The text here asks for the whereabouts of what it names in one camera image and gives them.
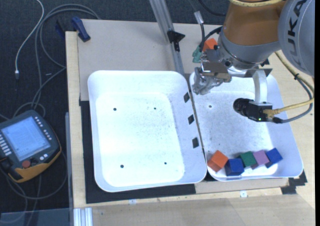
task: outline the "white tray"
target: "white tray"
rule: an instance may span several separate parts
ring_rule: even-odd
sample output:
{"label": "white tray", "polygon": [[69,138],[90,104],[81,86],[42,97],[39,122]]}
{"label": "white tray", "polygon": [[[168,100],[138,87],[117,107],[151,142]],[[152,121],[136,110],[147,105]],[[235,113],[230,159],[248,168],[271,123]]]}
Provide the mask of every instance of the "white tray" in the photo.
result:
{"label": "white tray", "polygon": [[[189,82],[193,85],[194,73]],[[267,89],[267,102],[272,103],[274,109],[282,108],[280,90],[272,75],[267,77]],[[288,178],[302,173],[303,163],[289,123],[255,122],[234,111],[233,103],[237,98],[255,99],[252,78],[233,77],[230,83],[214,87],[206,95],[192,93],[192,97],[207,160],[216,150],[232,159],[248,151],[277,148],[283,157],[269,168],[246,170],[241,176],[226,176],[224,168],[215,172],[208,167],[213,178],[219,181]],[[287,114],[282,112],[277,117],[287,119]]]}
{"label": "white tray", "polygon": [[101,189],[120,192],[203,180],[207,164],[196,121],[190,120],[188,90],[186,79],[173,71],[90,75],[94,177]]}

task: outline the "black bracket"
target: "black bracket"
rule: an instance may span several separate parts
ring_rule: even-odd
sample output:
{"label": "black bracket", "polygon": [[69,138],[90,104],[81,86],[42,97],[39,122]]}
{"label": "black bracket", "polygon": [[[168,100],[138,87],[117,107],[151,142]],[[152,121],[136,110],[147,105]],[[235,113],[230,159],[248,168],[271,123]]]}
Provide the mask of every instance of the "black bracket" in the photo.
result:
{"label": "black bracket", "polygon": [[289,186],[281,187],[282,194],[297,194],[297,186],[305,186],[307,183],[305,171],[299,175],[299,178],[289,178]]}
{"label": "black bracket", "polygon": [[186,36],[184,34],[175,32],[173,30],[168,30],[168,32],[166,33],[168,35],[169,41],[170,43],[173,42],[174,45],[174,50],[176,52],[180,52],[180,47],[179,47],[179,42]]}

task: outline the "cube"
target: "cube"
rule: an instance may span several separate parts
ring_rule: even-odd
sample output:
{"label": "cube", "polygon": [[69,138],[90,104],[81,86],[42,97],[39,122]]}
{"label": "cube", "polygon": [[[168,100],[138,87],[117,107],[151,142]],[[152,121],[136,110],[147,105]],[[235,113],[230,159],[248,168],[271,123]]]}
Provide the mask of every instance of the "cube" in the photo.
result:
{"label": "cube", "polygon": [[228,157],[224,155],[221,151],[217,150],[208,160],[207,165],[215,172],[218,172],[225,166],[227,161]]}
{"label": "cube", "polygon": [[240,154],[238,158],[242,160],[245,168],[249,168],[257,163],[251,151]]}
{"label": "cube", "polygon": [[271,167],[272,165],[278,163],[279,161],[281,161],[283,159],[282,156],[280,155],[279,151],[277,150],[277,148],[273,148],[273,149],[267,151],[265,154],[269,159],[269,162],[265,164],[265,166],[267,168]]}
{"label": "cube", "polygon": [[268,159],[266,152],[262,149],[253,153],[253,156],[256,160],[256,164],[252,165],[252,169],[256,169],[258,167],[264,166],[265,164],[269,163],[270,160]]}
{"label": "cube", "polygon": [[244,164],[241,158],[230,158],[224,166],[226,176],[239,176],[244,171]]}

